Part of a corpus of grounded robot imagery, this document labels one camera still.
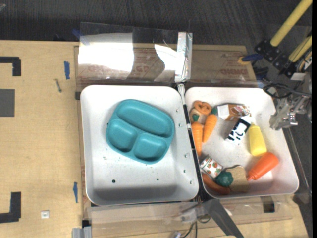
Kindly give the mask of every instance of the green ball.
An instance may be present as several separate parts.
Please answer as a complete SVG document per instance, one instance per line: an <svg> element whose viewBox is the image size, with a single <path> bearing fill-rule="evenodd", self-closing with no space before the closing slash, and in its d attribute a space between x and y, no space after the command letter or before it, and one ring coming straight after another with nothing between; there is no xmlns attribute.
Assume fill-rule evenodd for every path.
<svg viewBox="0 0 317 238"><path fill-rule="evenodd" d="M223 187L229 187L233 183L233 177L230 172L223 171L215 179L215 182Z"/></svg>

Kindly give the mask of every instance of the teal plate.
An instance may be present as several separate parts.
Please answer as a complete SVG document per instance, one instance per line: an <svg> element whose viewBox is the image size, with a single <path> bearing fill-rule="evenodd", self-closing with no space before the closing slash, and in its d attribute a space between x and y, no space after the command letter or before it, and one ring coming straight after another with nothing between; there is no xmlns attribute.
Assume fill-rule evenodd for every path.
<svg viewBox="0 0 317 238"><path fill-rule="evenodd" d="M173 119L162 110L137 100L124 100L106 129L108 145L133 160L154 164L167 153L175 132Z"/></svg>

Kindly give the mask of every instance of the toy pretzel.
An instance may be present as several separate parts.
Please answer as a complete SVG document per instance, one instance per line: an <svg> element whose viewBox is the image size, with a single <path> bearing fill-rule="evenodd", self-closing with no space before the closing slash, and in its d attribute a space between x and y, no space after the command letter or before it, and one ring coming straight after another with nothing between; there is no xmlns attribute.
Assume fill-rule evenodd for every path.
<svg viewBox="0 0 317 238"><path fill-rule="evenodd" d="M211 106L207 102L195 101L194 108L206 116L211 113Z"/></svg>

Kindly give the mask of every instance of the brown sausage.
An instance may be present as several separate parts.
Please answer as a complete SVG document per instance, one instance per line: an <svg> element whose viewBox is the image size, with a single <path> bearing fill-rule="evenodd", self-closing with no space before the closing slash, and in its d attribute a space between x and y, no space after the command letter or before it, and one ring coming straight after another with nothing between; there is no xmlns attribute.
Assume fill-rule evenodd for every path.
<svg viewBox="0 0 317 238"><path fill-rule="evenodd" d="M230 193L230 189L226 187L222 187L215 183L207 174L202 174L204 184L213 191L218 192L221 195L228 195Z"/></svg>

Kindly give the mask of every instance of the wooden table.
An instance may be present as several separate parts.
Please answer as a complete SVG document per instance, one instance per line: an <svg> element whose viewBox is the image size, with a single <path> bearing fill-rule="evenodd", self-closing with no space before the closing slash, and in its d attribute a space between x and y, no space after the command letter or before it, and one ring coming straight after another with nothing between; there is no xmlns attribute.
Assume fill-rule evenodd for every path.
<svg viewBox="0 0 317 238"><path fill-rule="evenodd" d="M19 222L0 224L0 237L71 237L83 216L74 47L77 42L0 41L0 56L20 57L22 75L0 63L0 89L15 89L14 117L0 117L0 213L21 192ZM70 63L70 79L64 73ZM62 92L59 92L58 79ZM78 203L73 191L78 185ZM298 206L290 220L238 225L245 237L307 237ZM41 218L49 210L50 217ZM219 237L220 228L198 237ZM142 237L170 237L170 233Z"/></svg>

